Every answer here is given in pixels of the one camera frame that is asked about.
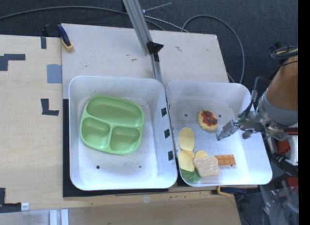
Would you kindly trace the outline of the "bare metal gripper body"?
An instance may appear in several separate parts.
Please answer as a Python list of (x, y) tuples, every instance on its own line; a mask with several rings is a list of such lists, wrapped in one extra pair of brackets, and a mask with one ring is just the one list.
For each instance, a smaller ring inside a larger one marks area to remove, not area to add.
[(243, 139), (250, 138), (254, 133), (262, 133), (277, 140), (289, 140), (291, 138), (291, 135), (284, 131), (287, 126), (276, 122), (266, 112), (242, 112), (238, 115), (238, 127), (243, 131)]

